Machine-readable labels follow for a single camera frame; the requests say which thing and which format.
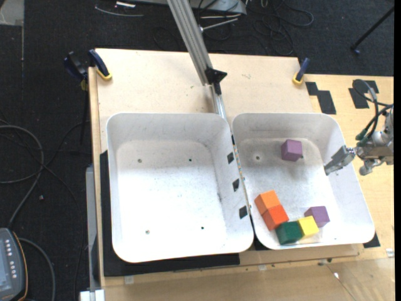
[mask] yellow cube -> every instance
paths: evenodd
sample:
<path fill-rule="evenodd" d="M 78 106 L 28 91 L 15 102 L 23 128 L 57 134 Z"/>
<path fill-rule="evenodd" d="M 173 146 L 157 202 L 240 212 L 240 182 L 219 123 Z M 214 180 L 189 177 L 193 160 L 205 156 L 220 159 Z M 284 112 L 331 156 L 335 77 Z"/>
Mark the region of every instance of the yellow cube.
<path fill-rule="evenodd" d="M 307 216 L 298 220 L 299 227 L 301 228 L 303 238 L 308 238 L 319 232 L 318 225 L 316 224 L 313 216 Z"/>

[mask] hole in bin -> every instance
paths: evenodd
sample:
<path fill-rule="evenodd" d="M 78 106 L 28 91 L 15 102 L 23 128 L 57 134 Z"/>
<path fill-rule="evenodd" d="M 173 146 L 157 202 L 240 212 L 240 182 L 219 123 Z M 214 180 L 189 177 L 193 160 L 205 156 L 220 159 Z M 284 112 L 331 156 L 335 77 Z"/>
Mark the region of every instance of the hole in bin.
<path fill-rule="evenodd" d="M 234 160 L 234 153 L 230 153 L 227 155 L 228 164 L 230 164 Z"/>
<path fill-rule="evenodd" d="M 239 178 L 237 178 L 234 182 L 232 182 L 232 188 L 234 189 L 234 192 L 237 191 L 239 187 Z"/>

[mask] black floor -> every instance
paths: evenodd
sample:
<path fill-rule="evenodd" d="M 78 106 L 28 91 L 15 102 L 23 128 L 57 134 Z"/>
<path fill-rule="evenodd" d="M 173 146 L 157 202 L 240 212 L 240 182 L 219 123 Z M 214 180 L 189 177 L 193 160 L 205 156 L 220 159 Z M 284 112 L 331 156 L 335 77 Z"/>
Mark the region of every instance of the black floor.
<path fill-rule="evenodd" d="M 252 0 L 247 16 L 207 31 L 206 46 L 216 53 L 288 55 L 300 61 L 308 57 L 308 73 L 393 76 L 393 14 L 361 43 L 359 55 L 350 49 L 393 4 L 393 0 L 269 0 L 266 10 L 260 0 Z M 95 47 L 185 51 L 167 7 L 138 4 L 131 11 L 114 5 L 115 1 L 99 0 L 25 0 L 24 30 L 0 26 L 0 125 L 6 121 L 33 133 L 43 146 L 45 162 L 56 154 L 48 165 L 51 171 L 42 172 L 12 226 L 18 236 L 39 244 L 51 258 L 56 300 L 73 300 L 89 286 L 86 250 L 77 276 L 76 268 L 86 235 L 90 133 L 86 126 L 82 145 L 80 127 L 63 140 L 81 122 L 85 99 L 79 82 L 65 72 L 63 58 L 74 51 L 87 65 L 86 52 Z M 95 6 L 143 16 L 111 15 Z M 212 23 L 202 20 L 203 26 Z M 0 129 L 0 181 L 20 179 L 39 169 L 37 145 L 23 132 L 19 135 Z M 0 184 L 0 226 L 7 226 L 33 181 Z M 24 248 L 28 296 L 48 300 L 51 277 L 46 262 L 32 247 Z"/>

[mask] white plastic tray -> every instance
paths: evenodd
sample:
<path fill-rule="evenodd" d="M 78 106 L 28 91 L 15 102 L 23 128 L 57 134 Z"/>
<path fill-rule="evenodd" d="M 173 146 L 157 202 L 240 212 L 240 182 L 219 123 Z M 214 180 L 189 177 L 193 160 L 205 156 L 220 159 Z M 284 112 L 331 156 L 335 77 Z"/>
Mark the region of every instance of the white plastic tray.
<path fill-rule="evenodd" d="M 326 176 L 324 164 L 345 144 L 337 122 L 325 114 L 241 114 L 232 123 L 244 184 L 259 241 L 274 250 L 306 246 L 365 243 L 375 232 L 352 164 Z M 304 158 L 281 159 L 281 144 L 300 140 Z M 326 206 L 330 222 L 319 233 L 291 245 L 280 245 L 269 231 L 255 198 L 274 189 L 289 220 L 304 217 L 311 206 Z"/>
<path fill-rule="evenodd" d="M 224 119 L 120 113 L 109 118 L 106 130 L 112 242 L 122 260 L 250 247 L 253 228 L 244 188 L 239 181 L 236 186 L 240 175 Z"/>

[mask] green cube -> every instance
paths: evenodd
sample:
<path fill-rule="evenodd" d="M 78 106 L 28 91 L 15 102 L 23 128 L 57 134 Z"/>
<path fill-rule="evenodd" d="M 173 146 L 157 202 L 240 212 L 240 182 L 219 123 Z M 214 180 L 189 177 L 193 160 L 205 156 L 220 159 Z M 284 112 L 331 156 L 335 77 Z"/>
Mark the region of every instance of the green cube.
<path fill-rule="evenodd" d="M 281 245 L 297 242 L 303 237 L 297 221 L 281 223 L 276 228 L 276 234 Z"/>

